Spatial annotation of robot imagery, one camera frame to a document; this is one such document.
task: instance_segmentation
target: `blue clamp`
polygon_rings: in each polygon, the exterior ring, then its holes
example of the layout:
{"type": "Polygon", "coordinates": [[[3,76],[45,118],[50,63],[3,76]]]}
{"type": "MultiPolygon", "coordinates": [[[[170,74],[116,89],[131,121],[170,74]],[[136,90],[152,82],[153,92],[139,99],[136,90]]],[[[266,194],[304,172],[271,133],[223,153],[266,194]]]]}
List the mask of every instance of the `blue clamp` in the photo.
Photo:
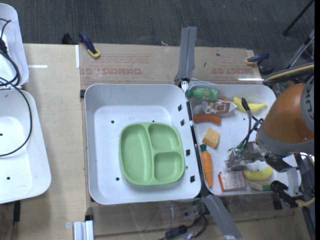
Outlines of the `blue clamp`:
{"type": "Polygon", "coordinates": [[[260,64],[263,60],[268,59],[269,58],[269,53],[261,53],[252,57],[246,57],[244,59],[244,63],[249,65],[254,65],[254,64],[260,64]]]}
{"type": "Polygon", "coordinates": [[[98,51],[98,49],[96,49],[92,43],[92,41],[90,40],[90,38],[83,32],[79,33],[79,37],[81,42],[84,42],[86,47],[88,48],[88,53],[94,58],[97,59],[100,57],[100,51],[98,51]]]}

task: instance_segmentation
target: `dark floor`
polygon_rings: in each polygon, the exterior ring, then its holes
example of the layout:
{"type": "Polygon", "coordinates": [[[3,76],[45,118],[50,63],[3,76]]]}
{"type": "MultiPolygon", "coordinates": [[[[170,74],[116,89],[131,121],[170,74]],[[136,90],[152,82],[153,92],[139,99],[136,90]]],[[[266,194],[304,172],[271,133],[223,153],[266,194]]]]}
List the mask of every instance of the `dark floor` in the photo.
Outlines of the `dark floor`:
{"type": "Polygon", "coordinates": [[[181,28],[197,27],[197,46],[268,53],[265,66],[286,67],[315,26],[311,0],[0,0],[19,16],[24,43],[61,44],[68,32],[94,43],[179,46],[181,28]]]}

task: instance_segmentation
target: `yellow sponge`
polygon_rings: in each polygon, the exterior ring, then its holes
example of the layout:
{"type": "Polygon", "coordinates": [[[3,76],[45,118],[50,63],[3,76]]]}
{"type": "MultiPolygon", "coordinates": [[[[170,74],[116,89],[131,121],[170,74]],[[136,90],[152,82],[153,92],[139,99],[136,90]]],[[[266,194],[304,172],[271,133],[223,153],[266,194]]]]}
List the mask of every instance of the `yellow sponge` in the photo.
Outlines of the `yellow sponge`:
{"type": "Polygon", "coordinates": [[[202,142],[215,149],[218,145],[219,138],[220,133],[216,132],[215,130],[212,130],[211,128],[208,128],[203,137],[202,142]]]}

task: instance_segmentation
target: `orange carrot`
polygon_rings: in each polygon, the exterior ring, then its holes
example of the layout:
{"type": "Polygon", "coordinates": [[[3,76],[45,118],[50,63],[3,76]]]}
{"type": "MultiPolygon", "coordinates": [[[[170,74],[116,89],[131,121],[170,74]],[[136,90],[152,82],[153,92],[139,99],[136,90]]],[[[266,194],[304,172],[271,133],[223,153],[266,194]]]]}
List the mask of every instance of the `orange carrot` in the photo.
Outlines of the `orange carrot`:
{"type": "Polygon", "coordinates": [[[193,115],[193,121],[195,123],[201,122],[201,121],[210,121],[212,123],[215,123],[219,125],[221,123],[221,117],[215,115],[215,114],[195,114],[193,115]]]}
{"type": "Polygon", "coordinates": [[[209,187],[211,188],[212,187],[212,177],[213,177],[211,154],[206,150],[207,149],[206,144],[200,145],[200,149],[202,151],[201,162],[202,162],[204,178],[205,178],[207,184],[209,185],[209,187]]]}

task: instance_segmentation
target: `plastic bottle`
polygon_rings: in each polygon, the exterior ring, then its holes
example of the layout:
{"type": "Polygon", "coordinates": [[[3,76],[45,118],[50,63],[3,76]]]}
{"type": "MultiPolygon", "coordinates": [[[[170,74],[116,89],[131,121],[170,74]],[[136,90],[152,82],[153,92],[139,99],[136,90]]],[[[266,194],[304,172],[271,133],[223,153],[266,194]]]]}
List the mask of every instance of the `plastic bottle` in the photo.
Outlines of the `plastic bottle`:
{"type": "Polygon", "coordinates": [[[218,91],[213,88],[196,88],[195,90],[186,90],[187,98],[195,98],[199,101],[214,102],[218,98],[218,91]]]}

